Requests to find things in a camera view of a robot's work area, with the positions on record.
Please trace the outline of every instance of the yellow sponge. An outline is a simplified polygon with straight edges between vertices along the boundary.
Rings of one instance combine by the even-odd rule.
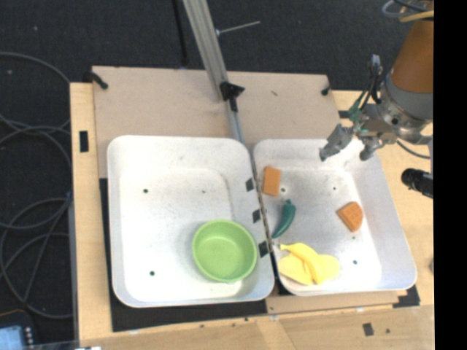
[[[358,203],[348,203],[337,214],[352,232],[360,229],[363,222],[363,210]]]
[[[278,168],[267,166],[264,170],[263,193],[278,195],[281,171]]]
[[[313,284],[313,277],[306,263],[292,253],[279,260],[278,268],[279,273],[289,279],[303,285]]]

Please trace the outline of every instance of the green pepper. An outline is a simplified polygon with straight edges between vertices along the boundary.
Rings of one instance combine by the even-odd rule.
[[[295,217],[296,207],[292,204],[292,201],[286,200],[282,207],[282,217],[279,225],[272,234],[272,238],[281,236],[292,224],[293,218]]]

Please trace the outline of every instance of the wooden board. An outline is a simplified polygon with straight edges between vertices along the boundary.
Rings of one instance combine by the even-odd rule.
[[[433,306],[284,318],[295,349],[434,349]]]
[[[293,79],[293,74],[284,74],[283,82],[288,79]],[[257,349],[305,349],[304,347],[297,347],[300,344],[300,339],[291,340],[291,335],[303,335],[304,338],[312,339],[312,330],[316,323],[309,323],[308,326],[300,327],[300,330],[293,332],[291,327],[285,327],[282,323],[283,318],[303,318],[303,315],[318,314],[322,312],[333,312],[333,310],[341,307],[359,307],[359,306],[384,306],[387,307],[388,303],[392,303],[400,292],[385,292],[384,297],[371,297],[370,295],[360,295],[360,297],[349,297],[349,300],[335,300],[332,302],[329,297],[316,297],[313,302],[305,303],[305,300],[298,298],[294,304],[290,303],[289,297],[281,297],[272,295],[271,300],[268,301],[273,310],[269,313],[273,316],[270,317],[255,317],[249,318],[248,322],[244,319],[226,319],[207,323],[190,323],[190,324],[175,324],[165,327],[147,328],[144,330],[135,331],[135,335],[128,335],[128,332],[112,332],[111,316],[109,308],[109,291],[107,284],[107,269],[104,255],[104,235],[102,233],[101,221],[101,207],[100,207],[100,194],[99,194],[99,170],[98,170],[98,152],[96,143],[96,125],[94,113],[94,94],[98,94],[100,90],[93,90],[90,84],[73,83],[70,88],[71,91],[71,107],[72,107],[72,142],[73,142],[73,160],[74,160],[74,202],[75,202],[75,222],[76,222],[76,240],[77,240],[77,275],[78,275],[78,311],[79,311],[79,333],[81,340],[95,340],[98,338],[105,338],[106,341],[111,341],[113,338],[124,339],[127,338],[131,343],[132,349],[146,349],[147,341],[155,341],[161,343],[171,343],[171,338],[184,338],[185,341],[193,340],[195,346],[207,346],[211,339],[222,337],[223,335],[229,336],[233,333],[237,343],[232,343],[231,347],[227,349],[244,349],[245,344],[241,341],[240,337],[251,337],[254,339]],[[341,109],[339,101],[347,100],[352,102],[353,93],[333,93],[336,97],[336,104],[338,109]],[[89,138],[89,151],[80,151],[80,131],[87,131]],[[388,152],[385,156],[385,149],[395,148],[395,152]],[[417,312],[417,320],[428,320],[428,324],[433,324],[432,313],[434,312],[434,294],[433,294],[433,274],[429,269],[429,262],[433,257],[433,214],[432,214],[432,200],[426,199],[415,192],[408,191],[400,183],[399,171],[401,166],[411,167],[414,165],[417,168],[420,166],[420,161],[411,161],[411,157],[406,154],[399,147],[385,147],[380,152],[383,169],[388,178],[391,193],[394,196],[396,208],[401,218],[401,223],[406,231],[409,244],[411,246],[417,269],[419,279],[417,280],[417,288],[422,298],[422,308]],[[393,154],[401,154],[401,162],[393,159]],[[305,314],[284,314],[290,311],[308,311]],[[345,312],[336,314],[336,322],[329,322],[326,328],[334,327],[340,323],[342,315],[354,316],[354,309],[348,309]],[[389,317],[382,313],[381,318]],[[231,332],[232,328],[237,328],[241,325],[253,326],[254,328],[248,329],[248,335],[240,334],[239,332]],[[205,332],[207,335],[203,339],[203,333],[198,332],[207,328],[217,328],[213,332]],[[172,333],[183,333],[180,337]],[[424,343],[430,341],[425,336]],[[109,349],[120,349],[117,343],[125,342],[112,342],[113,345]],[[373,349],[385,349],[379,346]],[[166,347],[167,349],[175,349],[175,347]]]
[[[226,107],[201,70],[94,66],[109,88],[94,87],[99,176],[107,146],[121,135],[231,137]],[[325,138],[339,121],[325,75],[229,72],[245,91],[239,121],[251,149],[262,139]]]

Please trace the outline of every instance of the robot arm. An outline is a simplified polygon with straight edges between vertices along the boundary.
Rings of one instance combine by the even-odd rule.
[[[391,0],[383,6],[385,15],[415,22],[392,69],[384,77],[379,56],[372,55],[368,64],[369,86],[349,109],[353,126],[336,126],[328,143],[320,149],[321,161],[339,153],[353,136],[363,142],[361,160],[368,160],[386,144],[400,144],[399,140],[429,144],[433,158],[433,137],[422,135],[422,130],[433,121],[434,0],[416,1],[417,5],[412,0]],[[402,11],[388,12],[394,4],[401,4]],[[403,175],[404,184],[433,197],[433,172],[421,174],[410,170],[413,171]]]

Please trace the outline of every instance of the green bowl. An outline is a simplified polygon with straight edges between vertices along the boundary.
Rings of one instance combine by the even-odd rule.
[[[212,220],[195,233],[191,244],[199,270],[215,281],[231,283],[250,275],[258,259],[250,233],[231,220]]]

